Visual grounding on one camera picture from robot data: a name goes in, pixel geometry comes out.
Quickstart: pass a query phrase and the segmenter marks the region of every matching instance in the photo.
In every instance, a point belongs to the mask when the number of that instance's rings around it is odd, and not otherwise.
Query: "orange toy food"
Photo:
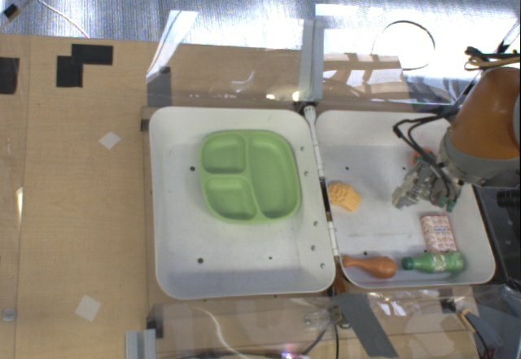
[[[376,278],[391,278],[396,273],[396,262],[389,256],[374,256],[371,258],[353,258],[347,255],[342,256],[344,268],[356,266],[365,269]]]
[[[361,196],[349,184],[333,182],[327,187],[331,204],[352,212],[360,204]]]

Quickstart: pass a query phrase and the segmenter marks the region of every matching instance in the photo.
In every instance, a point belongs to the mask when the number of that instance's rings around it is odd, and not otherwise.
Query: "small box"
[[[423,236],[429,252],[457,251],[448,216],[440,214],[423,216],[421,222]]]

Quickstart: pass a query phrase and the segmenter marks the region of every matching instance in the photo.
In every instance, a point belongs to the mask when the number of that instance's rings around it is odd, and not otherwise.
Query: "white tape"
[[[101,303],[96,301],[94,298],[89,297],[85,294],[80,301],[80,304],[76,308],[76,314],[83,317],[85,320],[92,322],[98,314]]]
[[[99,143],[101,143],[107,149],[112,149],[114,145],[116,145],[120,140],[121,138],[114,132],[109,132],[101,139],[99,139]]]

